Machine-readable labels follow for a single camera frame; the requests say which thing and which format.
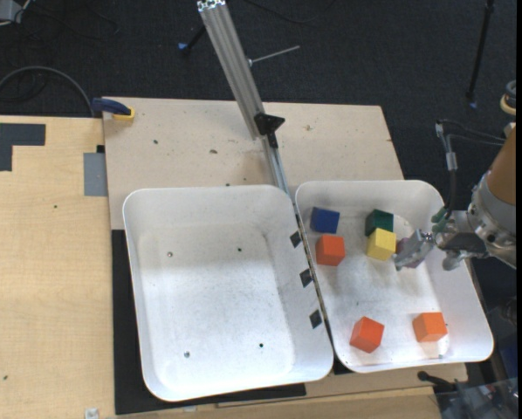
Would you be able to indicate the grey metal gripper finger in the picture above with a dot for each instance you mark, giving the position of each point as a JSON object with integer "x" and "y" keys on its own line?
{"x": 414, "y": 246}
{"x": 453, "y": 260}

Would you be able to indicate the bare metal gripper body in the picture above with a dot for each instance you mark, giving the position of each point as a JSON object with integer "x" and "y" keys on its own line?
{"x": 470, "y": 240}

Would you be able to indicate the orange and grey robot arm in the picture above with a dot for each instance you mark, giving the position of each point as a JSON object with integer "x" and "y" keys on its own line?
{"x": 505, "y": 168}

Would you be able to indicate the purple cube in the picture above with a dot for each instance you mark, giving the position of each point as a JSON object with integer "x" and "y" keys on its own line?
{"x": 401, "y": 245}

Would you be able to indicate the yellow cube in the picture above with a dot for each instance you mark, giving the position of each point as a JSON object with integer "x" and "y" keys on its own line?
{"x": 381, "y": 245}

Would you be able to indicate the dark green cube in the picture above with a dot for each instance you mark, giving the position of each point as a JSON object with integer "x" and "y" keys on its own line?
{"x": 379, "y": 221}

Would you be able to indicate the white plastic tray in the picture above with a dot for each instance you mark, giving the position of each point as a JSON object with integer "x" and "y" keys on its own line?
{"x": 217, "y": 304}
{"x": 383, "y": 290}

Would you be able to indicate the light orange cube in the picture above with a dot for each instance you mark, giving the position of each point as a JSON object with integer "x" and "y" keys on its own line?
{"x": 430, "y": 326}

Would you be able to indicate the red-orange cube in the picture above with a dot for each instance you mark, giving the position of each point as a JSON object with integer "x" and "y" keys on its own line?
{"x": 330, "y": 250}
{"x": 366, "y": 334}

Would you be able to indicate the blue cube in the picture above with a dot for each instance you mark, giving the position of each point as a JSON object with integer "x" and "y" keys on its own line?
{"x": 324, "y": 220}

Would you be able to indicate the pale wood board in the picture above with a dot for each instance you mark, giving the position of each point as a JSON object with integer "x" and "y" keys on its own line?
{"x": 191, "y": 146}

